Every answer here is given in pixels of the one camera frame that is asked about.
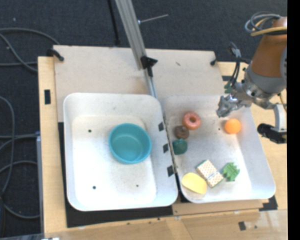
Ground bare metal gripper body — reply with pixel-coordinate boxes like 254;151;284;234
230;81;275;109

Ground orange ball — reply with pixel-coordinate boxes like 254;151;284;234
224;118;242;135

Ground pink doughnut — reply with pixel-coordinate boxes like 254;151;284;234
182;111;202;131

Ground white plastic tray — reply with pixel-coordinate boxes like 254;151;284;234
161;94;277;204
63;92;179;212

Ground brown doughnut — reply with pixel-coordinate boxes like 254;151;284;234
174;125;190;140

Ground dark green toy pepper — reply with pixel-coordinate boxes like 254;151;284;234
172;138;188;156

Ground cream wafer biscuit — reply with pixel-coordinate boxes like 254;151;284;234
195;159;225;189

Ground yellow oval toy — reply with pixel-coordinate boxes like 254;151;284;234
181;172;208;196

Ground teal bowl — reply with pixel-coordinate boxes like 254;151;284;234
108;122;153;165

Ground pale flat board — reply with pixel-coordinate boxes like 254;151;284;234
52;45;265;216

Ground black cylinder on white bracket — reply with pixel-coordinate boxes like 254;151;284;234
256;103;288;144

